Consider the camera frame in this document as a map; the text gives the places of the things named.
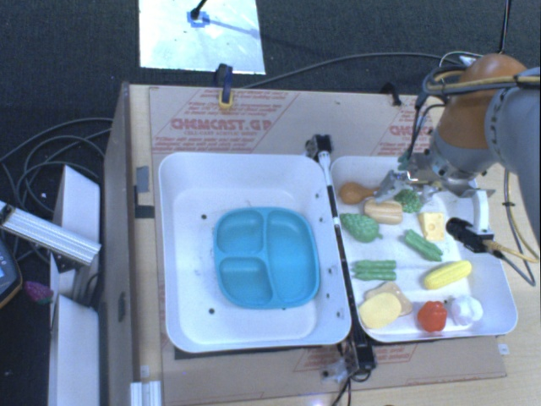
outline yellow corn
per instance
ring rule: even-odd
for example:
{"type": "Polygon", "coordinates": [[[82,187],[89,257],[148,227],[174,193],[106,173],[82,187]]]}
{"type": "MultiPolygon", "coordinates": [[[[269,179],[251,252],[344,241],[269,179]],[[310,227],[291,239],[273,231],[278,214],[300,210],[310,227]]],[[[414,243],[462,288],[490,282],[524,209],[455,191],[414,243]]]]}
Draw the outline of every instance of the yellow corn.
{"type": "Polygon", "coordinates": [[[462,280],[470,275],[472,264],[469,261],[453,261],[430,272],[424,278],[424,286],[428,289],[442,288],[447,284],[462,280]]]}

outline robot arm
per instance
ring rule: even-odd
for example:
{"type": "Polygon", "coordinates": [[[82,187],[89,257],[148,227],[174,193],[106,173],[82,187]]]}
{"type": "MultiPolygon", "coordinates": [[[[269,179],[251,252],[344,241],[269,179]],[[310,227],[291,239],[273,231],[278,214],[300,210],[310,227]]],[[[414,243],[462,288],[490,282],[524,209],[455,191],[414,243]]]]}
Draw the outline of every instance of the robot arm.
{"type": "MultiPolygon", "coordinates": [[[[476,176],[498,162],[518,176],[539,243],[538,80],[539,68],[526,70],[506,55],[488,54],[477,60],[458,80],[457,86],[466,85],[467,89],[449,96],[430,148],[424,153],[412,153],[411,149],[404,162],[407,171],[388,176],[376,198],[383,197],[400,179],[438,183],[458,196],[469,196],[476,189],[476,176]],[[497,86],[510,77],[517,82],[500,83],[503,89],[484,89],[485,80],[493,80],[490,86],[497,86]],[[518,80],[528,80],[528,84],[518,80]]],[[[443,83],[441,91],[445,93],[443,83]]]]}

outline green toy vegetable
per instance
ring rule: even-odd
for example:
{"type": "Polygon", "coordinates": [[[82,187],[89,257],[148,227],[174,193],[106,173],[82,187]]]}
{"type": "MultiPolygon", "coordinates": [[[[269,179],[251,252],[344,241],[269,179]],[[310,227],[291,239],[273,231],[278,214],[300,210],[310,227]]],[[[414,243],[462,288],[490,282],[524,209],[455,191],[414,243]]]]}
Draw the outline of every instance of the green toy vegetable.
{"type": "Polygon", "coordinates": [[[402,205],[402,210],[406,213],[419,212],[423,207],[423,203],[413,189],[403,189],[395,195],[395,200],[402,205]]]}
{"type": "Polygon", "coordinates": [[[372,281],[372,280],[395,281],[396,272],[394,272],[391,269],[358,271],[353,274],[353,277],[361,281],[372,281]]]}
{"type": "Polygon", "coordinates": [[[358,213],[342,213],[342,226],[359,242],[372,242],[380,235],[380,225],[370,217],[358,213]]]}
{"type": "Polygon", "coordinates": [[[441,261],[443,251],[436,244],[429,242],[423,236],[415,233],[412,229],[406,231],[404,242],[407,246],[416,250],[420,255],[429,261],[441,261]]]}
{"type": "Polygon", "coordinates": [[[352,264],[353,277],[361,281],[396,280],[396,261],[356,261],[352,264]]]}
{"type": "Polygon", "coordinates": [[[370,269],[395,269],[396,268],[396,261],[369,261],[369,260],[363,260],[363,261],[355,261],[353,262],[353,270],[354,271],[364,271],[364,270],[370,270],[370,269]]]}

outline toy food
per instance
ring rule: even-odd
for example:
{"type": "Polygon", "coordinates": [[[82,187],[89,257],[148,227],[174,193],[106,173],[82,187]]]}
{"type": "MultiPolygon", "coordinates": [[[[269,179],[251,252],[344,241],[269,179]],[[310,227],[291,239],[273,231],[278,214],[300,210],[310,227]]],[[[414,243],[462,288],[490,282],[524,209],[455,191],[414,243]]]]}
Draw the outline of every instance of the toy food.
{"type": "Polygon", "coordinates": [[[413,189],[403,189],[397,195],[395,200],[402,205],[402,209],[406,213],[419,212],[423,207],[423,203],[419,199],[419,195],[413,189]]]}
{"type": "Polygon", "coordinates": [[[426,240],[438,241],[445,238],[445,224],[443,213],[441,212],[422,212],[418,214],[421,231],[426,240]]]}
{"type": "Polygon", "coordinates": [[[359,242],[372,242],[380,235],[380,225],[370,217],[358,213],[342,213],[342,226],[359,242]]]}
{"type": "Polygon", "coordinates": [[[472,264],[469,261],[453,261],[430,272],[423,280],[428,289],[442,288],[470,275],[472,264]]]}
{"type": "Polygon", "coordinates": [[[451,314],[457,325],[469,325],[483,317],[483,306],[475,298],[464,295],[451,302],[451,314]]]}
{"type": "Polygon", "coordinates": [[[402,205],[388,200],[377,203],[375,199],[367,199],[363,206],[364,215],[380,224],[400,224],[402,222],[402,205]]]}
{"type": "Polygon", "coordinates": [[[440,301],[428,301],[417,313],[417,320],[426,332],[442,331],[447,323],[447,310],[440,301]]]}
{"type": "Polygon", "coordinates": [[[347,205],[356,205],[362,200],[374,195],[376,189],[364,188],[355,182],[347,182],[338,191],[338,195],[347,205]]]}
{"type": "Polygon", "coordinates": [[[386,283],[381,284],[381,286],[377,288],[373,288],[372,290],[369,290],[364,297],[366,299],[370,299],[376,294],[383,294],[383,293],[389,293],[394,294],[398,300],[400,301],[400,305],[402,307],[402,310],[400,312],[400,315],[408,315],[413,311],[413,304],[412,301],[410,301],[407,296],[400,290],[400,288],[396,285],[396,283],[392,281],[388,281],[386,283]]]}
{"type": "Polygon", "coordinates": [[[396,261],[356,261],[352,264],[353,277],[362,281],[396,280],[396,261]]]}
{"type": "Polygon", "coordinates": [[[443,251],[440,250],[436,244],[429,242],[420,234],[415,233],[412,229],[406,231],[404,242],[406,242],[407,246],[416,250],[426,260],[441,261],[443,251]]]}
{"type": "Polygon", "coordinates": [[[389,325],[398,318],[401,311],[400,300],[389,293],[376,294],[366,299],[358,308],[363,324],[370,329],[389,325]]]}

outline toy broccoli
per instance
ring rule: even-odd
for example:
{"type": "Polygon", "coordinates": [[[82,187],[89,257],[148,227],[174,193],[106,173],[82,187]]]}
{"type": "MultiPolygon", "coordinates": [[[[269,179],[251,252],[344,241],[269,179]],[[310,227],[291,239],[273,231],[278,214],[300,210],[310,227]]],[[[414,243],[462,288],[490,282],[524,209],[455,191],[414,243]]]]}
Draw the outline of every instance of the toy broccoli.
{"type": "Polygon", "coordinates": [[[403,189],[395,195],[395,200],[402,205],[402,210],[406,213],[419,212],[423,207],[423,203],[413,189],[403,189]]]}

